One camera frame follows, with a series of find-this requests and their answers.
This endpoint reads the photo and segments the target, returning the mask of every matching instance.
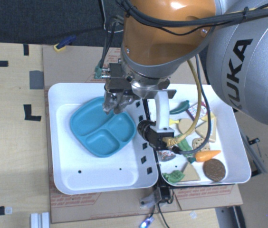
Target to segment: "blue clamp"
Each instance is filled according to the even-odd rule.
[[[60,52],[60,51],[64,50],[67,45],[71,44],[75,40],[76,40],[76,36],[75,35],[66,37],[65,39],[63,39],[62,41],[60,41],[60,43],[54,45],[54,50],[56,52]]]

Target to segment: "wire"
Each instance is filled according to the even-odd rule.
[[[180,136],[174,137],[174,138],[170,138],[170,137],[163,138],[163,141],[165,141],[167,143],[167,146],[176,145],[176,144],[180,143],[182,140],[184,140],[189,134],[191,134],[194,131],[195,126],[200,118],[200,113],[201,113],[201,83],[199,82],[198,76],[194,70],[194,66],[190,60],[188,60],[188,64],[189,64],[189,67],[190,67],[191,72],[193,74],[195,84],[197,87],[198,100],[197,100],[196,116],[195,116],[195,119],[194,119],[193,123],[191,124],[190,128],[185,133],[183,133]]]
[[[159,203],[157,204],[157,207],[158,207],[158,211],[159,211],[159,213],[160,213],[161,216],[162,216],[162,219],[163,219],[163,221],[164,221],[164,224],[166,225],[167,228],[170,228],[170,227],[168,226],[168,224],[167,224],[167,222],[166,222],[164,216],[163,216],[163,213],[162,213],[162,210],[161,210],[161,207],[160,207]]]
[[[257,19],[261,17],[268,16],[268,6],[263,6],[263,9],[244,9],[243,11],[234,12],[230,14],[216,15],[212,17],[196,19],[191,21],[172,21],[156,19],[140,12],[130,0],[116,0],[118,6],[126,12],[126,16],[132,16],[138,22],[145,24],[147,26],[152,26],[156,28],[170,27],[186,27],[186,26],[217,26],[221,23],[230,22],[242,22],[248,19]]]
[[[105,14],[104,0],[100,0],[100,3],[101,3],[101,9],[102,9],[103,17],[104,17],[104,30],[106,30],[106,14]],[[115,31],[114,33],[120,33],[120,32],[123,32],[123,29]]]
[[[201,143],[201,145],[198,148],[196,148],[194,150],[190,150],[190,151],[181,151],[181,150],[179,150],[179,154],[193,154],[193,153],[198,152],[209,141],[210,134],[211,134],[211,110],[210,110],[208,99],[207,99],[207,97],[205,95],[205,92],[203,90],[203,87],[202,87],[200,64],[199,64],[199,60],[198,60],[198,56],[197,55],[195,56],[195,60],[196,60],[197,75],[196,75],[196,73],[194,71],[193,64],[192,64],[192,62],[190,60],[188,60],[188,64],[189,64],[189,66],[191,68],[191,71],[193,73],[194,79],[196,79],[196,78],[198,79],[197,87],[198,87],[198,84],[199,84],[199,86],[200,86],[200,94],[203,96],[204,102],[206,104],[207,116],[208,116],[208,129],[207,129],[207,134],[205,136],[204,141]],[[196,113],[196,117],[194,119],[194,121],[196,121],[196,123],[197,123],[197,121],[199,119],[199,115],[200,115],[200,113],[198,111],[200,111],[199,97],[198,97],[197,113]],[[183,135],[178,136],[178,137],[174,137],[174,138],[170,138],[170,139],[163,139],[164,141],[167,142],[167,146],[176,145],[176,144],[180,143],[183,139],[185,139],[195,129],[196,123],[194,121],[193,121],[191,127]]]
[[[151,217],[153,216],[153,214],[154,214],[154,212],[155,212],[155,208],[156,208],[156,204],[153,206],[153,209],[152,209],[152,212],[151,212],[149,218],[151,218]]]
[[[175,36],[186,36],[186,35],[189,35],[189,34],[195,32],[195,31],[197,31],[197,30],[199,30],[201,28],[204,28],[204,27],[214,27],[214,26],[225,25],[225,24],[229,24],[229,23],[230,22],[224,22],[224,23],[220,23],[220,24],[216,24],[216,25],[201,25],[201,26],[198,26],[198,27],[196,27],[196,28],[194,28],[194,29],[192,29],[192,30],[190,30],[190,31],[188,31],[186,33],[182,33],[182,34],[175,33],[175,32],[173,32],[171,30],[168,30],[168,29],[162,28],[162,27],[160,27],[158,29],[161,29],[161,30],[163,30],[165,32],[168,32],[168,33],[170,33],[172,35],[175,35]]]
[[[264,9],[264,8],[268,8],[268,3],[264,4],[264,5],[261,5],[261,6],[257,7],[256,9],[260,10],[260,9]]]
[[[172,190],[172,197],[170,200],[167,201],[168,204],[172,204],[173,201],[174,201],[174,197],[175,197],[175,193],[174,193],[174,190]]]
[[[111,17],[110,21],[107,24],[107,27],[108,28],[112,24],[112,30],[111,30],[111,35],[110,35],[110,38],[109,39],[108,39],[108,37],[109,37],[109,30],[106,31],[105,44],[104,44],[104,48],[103,48],[103,51],[102,51],[102,56],[101,56],[100,63],[99,63],[99,67],[100,68],[103,68],[103,65],[104,65],[104,62],[105,62],[105,57],[106,57],[106,55],[107,55],[107,53],[108,53],[108,51],[110,49],[111,43],[113,41],[114,31],[115,31],[116,24],[117,24],[117,22],[116,21],[113,21],[113,20],[114,20],[114,17]]]
[[[197,76],[198,76],[198,79],[199,79],[199,83],[201,85],[201,94],[202,94],[202,96],[204,98],[204,102],[206,104],[206,109],[207,109],[208,129],[207,129],[207,134],[205,136],[204,141],[201,143],[201,145],[198,148],[196,148],[194,150],[191,150],[191,151],[180,151],[180,154],[193,154],[193,153],[196,153],[197,151],[199,151],[200,149],[202,149],[206,145],[206,143],[209,141],[210,134],[211,134],[211,110],[210,110],[208,99],[207,99],[207,97],[205,95],[205,92],[204,92],[204,89],[202,87],[201,73],[200,73],[200,64],[199,64],[199,60],[198,60],[198,56],[197,55],[195,55],[195,60],[196,60]]]

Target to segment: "blue light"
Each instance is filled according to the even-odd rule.
[[[144,221],[144,222],[140,225],[140,228],[146,228],[147,225],[148,225],[148,224]]]

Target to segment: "cardboard sheet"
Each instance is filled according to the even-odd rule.
[[[119,48],[111,48],[106,57],[105,65],[111,62],[117,62],[119,53]],[[133,216],[149,214],[151,211],[149,208],[140,208],[139,199],[151,194],[153,191],[152,188],[66,195],[56,189],[53,181],[48,90],[56,83],[104,83],[105,81],[103,79],[94,79],[94,69],[101,58],[101,54],[101,47],[67,46],[65,50],[57,53],[52,46],[43,46],[52,223]],[[206,83],[204,75],[202,76],[202,82]],[[173,74],[171,83],[195,83],[186,62]],[[242,204],[237,185],[190,187],[175,189],[174,193],[174,202],[170,205],[163,205],[163,212],[207,209]]]

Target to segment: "orange carrot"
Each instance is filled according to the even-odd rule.
[[[205,162],[219,154],[220,150],[208,150],[197,152],[194,156],[196,162]]]

